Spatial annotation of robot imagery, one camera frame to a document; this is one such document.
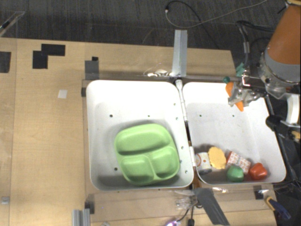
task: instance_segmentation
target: wooden table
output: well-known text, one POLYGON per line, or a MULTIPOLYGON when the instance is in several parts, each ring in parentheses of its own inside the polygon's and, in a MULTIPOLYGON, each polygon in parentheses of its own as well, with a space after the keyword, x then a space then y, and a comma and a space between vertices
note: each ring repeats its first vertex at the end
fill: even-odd
MULTIPOLYGON (((10 195, 10 204, 0 204, 0 225, 69 226, 72 210, 83 209, 86 199, 81 99, 85 60, 99 57, 101 73, 170 71, 173 48, 1 38, 0 51, 12 52, 10 72, 0 73, 0 156, 7 158, 0 158, 0 196, 10 195), (49 56, 48 69, 33 69, 32 53, 42 43, 66 45, 65 56, 49 56), (61 89, 67 90, 66 98, 58 98, 61 89)), ((208 49, 188 49, 187 72, 235 75, 229 51, 208 49)), ((272 185, 264 189, 275 197, 272 185)), ((111 226, 162 226, 183 214, 175 210, 170 191, 161 191, 156 200, 151 200, 152 193, 139 192, 145 195, 139 202, 135 193, 97 194, 105 207, 91 215, 92 225, 100 226, 106 217, 111 226), (173 203, 160 205, 160 200, 173 203), (131 205, 138 203, 148 203, 149 211, 133 212, 131 205), (124 208, 132 218, 121 218, 124 208)), ((216 198, 231 225, 276 225, 273 212, 254 199, 252 188, 216 198)), ((195 211, 194 218, 196 226, 211 225, 203 210, 195 211)))

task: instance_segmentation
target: plywood surface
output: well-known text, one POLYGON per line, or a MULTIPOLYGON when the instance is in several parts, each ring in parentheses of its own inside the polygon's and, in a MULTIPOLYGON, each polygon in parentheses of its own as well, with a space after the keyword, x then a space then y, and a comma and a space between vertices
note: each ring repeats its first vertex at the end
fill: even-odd
MULTIPOLYGON (((80 93, 84 79, 84 61, 91 60, 92 56, 99 57, 101 73, 122 71, 143 74, 145 71, 154 72, 159 68, 171 70, 172 55, 172 48, 163 47, 42 40, 17 41, 16 81, 9 80, 16 85, 9 216, 11 226, 69 226, 72 210, 84 207, 86 197, 84 133, 80 93), (47 70, 33 70, 32 52, 40 50, 42 43, 64 44, 66 55, 49 56, 47 70), (66 99, 58 98, 61 89, 68 91, 66 99)), ((189 49, 187 68, 191 74, 235 75, 229 51, 189 49)), ((150 219, 145 214, 146 219, 129 218, 116 221, 116 217, 113 216, 114 212, 118 211, 118 204, 115 204, 115 208, 113 206, 120 196, 114 194, 115 198, 111 198, 112 195, 111 197, 96 195, 98 196, 100 202, 105 201, 111 207, 112 226, 159 226, 173 215, 181 213, 174 212, 174 205, 171 205, 162 208, 160 218, 151 216, 150 219)), ((254 201, 249 196, 244 200, 242 203, 254 201)), ((253 220, 253 224, 248 225, 259 225, 260 218, 264 225, 275 225, 272 212, 266 206, 256 202, 254 205, 258 205, 260 210, 254 206, 250 211, 250 208, 244 205, 240 212, 234 212, 239 208, 239 204, 235 202, 239 203, 239 199, 221 203, 233 225, 242 225, 242 218, 252 218, 256 214, 262 217, 257 217, 253 220)), ((155 203, 149 206, 151 210, 156 208, 155 203)), ((196 225, 210 225, 203 211, 196 212, 196 218, 196 225)))

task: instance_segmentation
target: white can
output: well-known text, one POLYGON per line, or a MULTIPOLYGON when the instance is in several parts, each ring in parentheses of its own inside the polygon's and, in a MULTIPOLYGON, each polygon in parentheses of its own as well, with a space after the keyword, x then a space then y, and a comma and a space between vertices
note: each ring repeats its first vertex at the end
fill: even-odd
POLYGON ((199 174, 206 174, 212 171, 208 153, 197 153, 195 158, 199 174))

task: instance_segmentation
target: white cable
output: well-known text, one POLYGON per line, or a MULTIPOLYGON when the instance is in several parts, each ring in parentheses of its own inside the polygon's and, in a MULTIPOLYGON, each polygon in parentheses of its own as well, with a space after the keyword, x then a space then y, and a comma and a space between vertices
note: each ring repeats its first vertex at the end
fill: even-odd
POLYGON ((178 26, 178 25, 174 24, 173 22, 171 22, 171 21, 169 20, 169 18, 167 17, 168 10, 165 10, 165 17, 166 17, 166 19, 168 20, 168 22, 169 22, 171 25, 175 26, 175 27, 178 27, 178 28, 184 28, 184 29, 187 29, 187 28, 194 28, 194 27, 197 27, 197 26, 199 26, 199 25, 201 25, 201 24, 204 24, 204 23, 213 21, 213 20, 215 20, 215 19, 219 19, 219 18, 221 18, 221 17, 225 17, 225 16, 227 16, 227 15, 229 15, 229 14, 232 14, 232 13, 234 13, 234 12, 237 12, 237 11, 240 11, 240 10, 243 10, 243 9, 246 9, 246 8, 253 8, 253 7, 256 7, 256 6, 260 5, 260 4, 265 3, 266 1, 268 1, 268 0, 263 0, 263 1, 259 2, 259 3, 253 4, 253 5, 250 5, 250 6, 246 6, 246 7, 242 7, 242 8, 237 8, 237 9, 235 9, 235 10, 229 12, 229 13, 226 13, 226 14, 223 14, 223 15, 220 15, 220 16, 217 16, 217 17, 214 17, 214 18, 210 18, 210 19, 205 20, 205 21, 203 21, 203 22, 201 22, 201 23, 195 24, 195 25, 193 25, 193 26, 187 26, 187 27, 178 26))

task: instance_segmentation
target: yellow round object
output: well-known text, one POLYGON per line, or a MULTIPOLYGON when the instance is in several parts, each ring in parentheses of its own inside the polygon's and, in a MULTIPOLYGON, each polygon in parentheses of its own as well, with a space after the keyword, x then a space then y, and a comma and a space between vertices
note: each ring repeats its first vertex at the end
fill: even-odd
POLYGON ((216 169, 224 169, 226 167, 226 157, 224 152, 217 147, 211 147, 208 151, 211 165, 216 169))

